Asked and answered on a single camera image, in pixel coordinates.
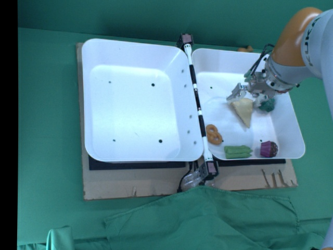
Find black and white thin rod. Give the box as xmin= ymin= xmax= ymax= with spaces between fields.
xmin=183 ymin=43 xmax=215 ymax=164

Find green broccoli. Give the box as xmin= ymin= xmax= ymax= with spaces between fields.
xmin=258 ymin=97 xmax=276 ymax=113

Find orange pretzel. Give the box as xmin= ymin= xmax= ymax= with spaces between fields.
xmin=205 ymin=124 xmax=224 ymax=146

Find black block with wires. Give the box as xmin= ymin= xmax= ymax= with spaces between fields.
xmin=176 ymin=33 xmax=195 ymax=49
xmin=198 ymin=160 xmax=220 ymax=181

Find white plastic tray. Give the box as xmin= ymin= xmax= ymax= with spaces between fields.
xmin=191 ymin=48 xmax=306 ymax=160
xmin=81 ymin=38 xmax=204 ymax=163

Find green cloth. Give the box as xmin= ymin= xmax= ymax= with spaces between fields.
xmin=103 ymin=185 xmax=326 ymax=250

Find yellow pizza slice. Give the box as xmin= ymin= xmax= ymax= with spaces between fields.
xmin=230 ymin=97 xmax=254 ymax=129

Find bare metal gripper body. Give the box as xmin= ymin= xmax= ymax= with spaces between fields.
xmin=246 ymin=71 xmax=278 ymax=100

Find brown cardboard board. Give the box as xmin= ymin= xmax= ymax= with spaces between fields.
xmin=76 ymin=42 xmax=299 ymax=201

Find green beans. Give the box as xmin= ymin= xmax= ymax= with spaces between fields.
xmin=223 ymin=144 xmax=253 ymax=160

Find purple cupcake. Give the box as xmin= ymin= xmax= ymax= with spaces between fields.
xmin=260 ymin=140 xmax=279 ymax=158

